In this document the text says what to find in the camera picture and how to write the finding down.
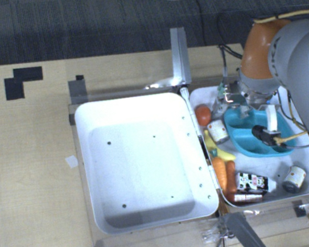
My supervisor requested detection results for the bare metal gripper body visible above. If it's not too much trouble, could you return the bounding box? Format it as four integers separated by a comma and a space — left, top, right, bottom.
217, 76, 276, 115

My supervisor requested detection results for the red tomato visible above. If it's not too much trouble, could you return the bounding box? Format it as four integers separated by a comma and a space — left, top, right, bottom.
194, 102, 214, 128

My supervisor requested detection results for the white can with orange print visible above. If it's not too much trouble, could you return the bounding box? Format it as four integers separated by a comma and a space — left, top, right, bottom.
279, 164, 309, 196
205, 118, 231, 146

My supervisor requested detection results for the blue divided plate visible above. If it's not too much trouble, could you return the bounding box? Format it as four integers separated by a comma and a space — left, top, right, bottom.
222, 98, 299, 165

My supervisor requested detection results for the yellow banana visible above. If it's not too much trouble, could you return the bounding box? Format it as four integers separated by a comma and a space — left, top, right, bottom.
203, 125, 237, 166

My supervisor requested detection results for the white plastic tray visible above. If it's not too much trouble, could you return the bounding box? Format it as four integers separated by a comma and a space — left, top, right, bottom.
188, 71, 309, 214
72, 85, 223, 239

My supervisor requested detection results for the orange carrot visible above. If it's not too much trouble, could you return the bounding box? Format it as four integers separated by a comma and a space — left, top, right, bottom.
210, 155, 230, 194

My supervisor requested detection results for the brown sausage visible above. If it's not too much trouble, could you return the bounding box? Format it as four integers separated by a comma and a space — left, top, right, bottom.
222, 160, 241, 197

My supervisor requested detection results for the black and white patterned carton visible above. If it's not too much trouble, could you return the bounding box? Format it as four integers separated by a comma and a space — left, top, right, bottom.
233, 168, 271, 199

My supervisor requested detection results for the red and white packet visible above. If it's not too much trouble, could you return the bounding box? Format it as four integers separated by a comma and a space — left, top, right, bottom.
225, 188, 265, 208

